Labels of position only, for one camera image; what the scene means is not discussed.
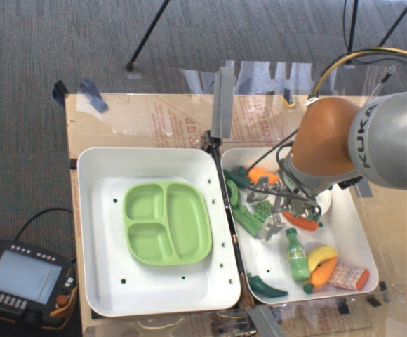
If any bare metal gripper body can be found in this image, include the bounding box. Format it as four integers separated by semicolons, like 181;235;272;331
272;179;323;223

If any green broccoli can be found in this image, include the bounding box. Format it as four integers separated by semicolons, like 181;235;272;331
253;199;275;223

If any small orange carrot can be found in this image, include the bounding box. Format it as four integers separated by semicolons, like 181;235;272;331
237;166;281;186

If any red-orange chili pepper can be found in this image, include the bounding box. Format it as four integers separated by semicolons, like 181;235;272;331
281;210;324;232

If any light green celery stalk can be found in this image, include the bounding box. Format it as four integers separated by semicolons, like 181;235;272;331
231;203;265;239

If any dark green toy vegetable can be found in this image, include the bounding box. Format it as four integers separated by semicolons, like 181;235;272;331
223;168;251;190

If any thin black and white rod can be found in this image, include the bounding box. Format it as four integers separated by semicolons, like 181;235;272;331
210;145;255;309

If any green plastic bottle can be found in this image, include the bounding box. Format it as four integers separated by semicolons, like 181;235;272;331
285;227;312;282

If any white plastic tray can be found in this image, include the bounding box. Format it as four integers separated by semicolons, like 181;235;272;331
76;147;243;318
220;147;380;306

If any yellow banana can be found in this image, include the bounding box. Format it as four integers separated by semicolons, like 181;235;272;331
306;245;339;274

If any dark green chili pepper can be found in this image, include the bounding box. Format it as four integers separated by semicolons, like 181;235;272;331
246;273;289;299

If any large orange carrot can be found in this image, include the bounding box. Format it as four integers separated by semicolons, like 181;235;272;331
302;256;339;295

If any green divided plate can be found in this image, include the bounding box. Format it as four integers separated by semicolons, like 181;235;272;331
122;180;213;267

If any pink and orange packet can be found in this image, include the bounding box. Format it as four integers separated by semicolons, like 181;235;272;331
327;263;371;292

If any brown cardboard board red print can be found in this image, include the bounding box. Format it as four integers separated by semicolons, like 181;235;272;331
64;93;407;337

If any black cylinder on white bracket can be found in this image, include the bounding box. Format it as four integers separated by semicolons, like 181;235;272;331
314;176;364;216

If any black block with thin wires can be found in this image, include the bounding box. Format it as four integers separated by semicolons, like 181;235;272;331
200;130;223;154

